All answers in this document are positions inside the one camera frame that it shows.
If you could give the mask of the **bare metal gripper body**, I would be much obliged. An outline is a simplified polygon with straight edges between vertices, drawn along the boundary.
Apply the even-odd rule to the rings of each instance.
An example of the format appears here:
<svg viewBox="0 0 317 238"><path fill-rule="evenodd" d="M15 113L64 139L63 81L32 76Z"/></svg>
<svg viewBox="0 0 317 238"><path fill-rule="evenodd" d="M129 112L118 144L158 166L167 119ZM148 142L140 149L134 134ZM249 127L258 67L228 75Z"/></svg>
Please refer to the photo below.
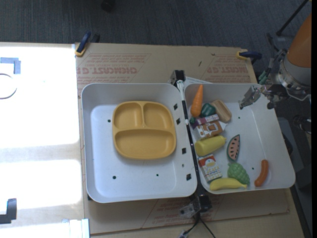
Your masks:
<svg viewBox="0 0 317 238"><path fill-rule="evenodd" d="M279 73L271 73L260 75L261 93L267 97L269 103L268 109L273 109L276 104L290 98L303 101L311 98L311 87L302 84L292 76L283 76Z"/></svg>

